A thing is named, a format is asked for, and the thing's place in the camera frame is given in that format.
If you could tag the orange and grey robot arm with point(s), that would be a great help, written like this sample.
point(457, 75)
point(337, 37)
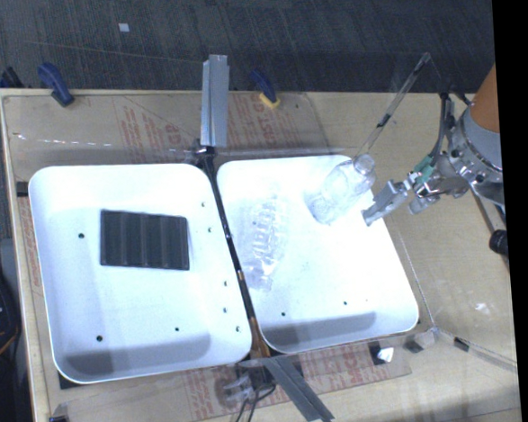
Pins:
point(485, 113)

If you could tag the black cylinder on white bracket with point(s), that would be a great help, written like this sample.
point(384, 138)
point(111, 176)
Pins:
point(499, 242)

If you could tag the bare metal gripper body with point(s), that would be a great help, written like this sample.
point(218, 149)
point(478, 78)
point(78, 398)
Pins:
point(464, 171)

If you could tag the crumpled clear plastic bottle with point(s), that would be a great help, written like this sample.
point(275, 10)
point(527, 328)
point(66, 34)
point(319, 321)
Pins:
point(264, 241)

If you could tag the white plastic tray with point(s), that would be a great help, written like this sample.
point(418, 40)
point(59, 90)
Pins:
point(331, 273)
point(131, 314)

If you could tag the brown cardboard board red print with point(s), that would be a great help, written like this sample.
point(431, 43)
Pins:
point(266, 115)

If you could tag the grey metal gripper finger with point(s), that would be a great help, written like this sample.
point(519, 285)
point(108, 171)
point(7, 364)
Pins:
point(379, 212)
point(393, 189)

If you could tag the black ribbed rectangular tray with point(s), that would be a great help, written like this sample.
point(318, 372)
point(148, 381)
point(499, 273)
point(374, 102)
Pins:
point(144, 240)

